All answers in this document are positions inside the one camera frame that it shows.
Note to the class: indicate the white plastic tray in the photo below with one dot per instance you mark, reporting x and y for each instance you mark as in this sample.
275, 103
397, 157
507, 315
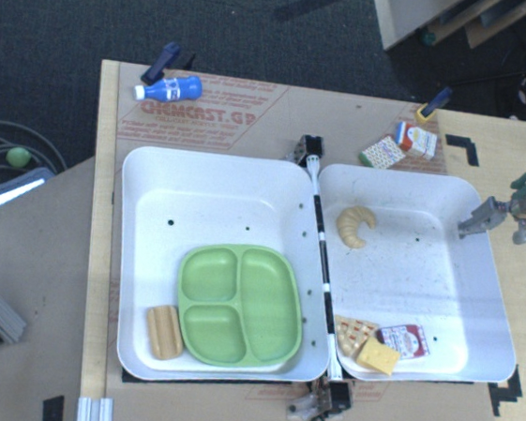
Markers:
217, 199
425, 280

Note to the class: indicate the white and orange carton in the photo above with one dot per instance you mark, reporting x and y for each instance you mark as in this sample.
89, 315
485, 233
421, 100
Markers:
417, 140

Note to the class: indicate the white packet coloured dots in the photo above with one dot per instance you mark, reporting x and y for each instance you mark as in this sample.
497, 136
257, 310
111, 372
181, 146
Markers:
383, 152

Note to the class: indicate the beige croissant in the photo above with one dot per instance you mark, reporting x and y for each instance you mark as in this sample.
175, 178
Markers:
350, 224

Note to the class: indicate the red and white packet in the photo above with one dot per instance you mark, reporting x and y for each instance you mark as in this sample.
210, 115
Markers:
406, 341

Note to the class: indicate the thin black and white rod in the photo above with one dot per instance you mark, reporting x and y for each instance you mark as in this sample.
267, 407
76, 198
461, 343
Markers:
323, 254

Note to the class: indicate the yellow cheese wedge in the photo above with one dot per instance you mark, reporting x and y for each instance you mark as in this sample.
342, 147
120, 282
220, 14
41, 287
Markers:
378, 356

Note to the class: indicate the pizza slice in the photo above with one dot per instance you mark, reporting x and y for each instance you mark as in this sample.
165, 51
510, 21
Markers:
350, 335

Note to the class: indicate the brown cardboard board red print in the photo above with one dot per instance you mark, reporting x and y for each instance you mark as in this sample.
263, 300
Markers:
272, 126

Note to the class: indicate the green divided plate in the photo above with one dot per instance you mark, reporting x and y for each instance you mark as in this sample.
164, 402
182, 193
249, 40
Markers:
260, 294

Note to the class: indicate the blue bottle white cap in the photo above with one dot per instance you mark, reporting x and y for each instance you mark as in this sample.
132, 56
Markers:
175, 88

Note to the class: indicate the tan bread roll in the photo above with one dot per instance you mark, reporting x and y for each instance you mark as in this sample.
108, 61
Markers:
164, 332

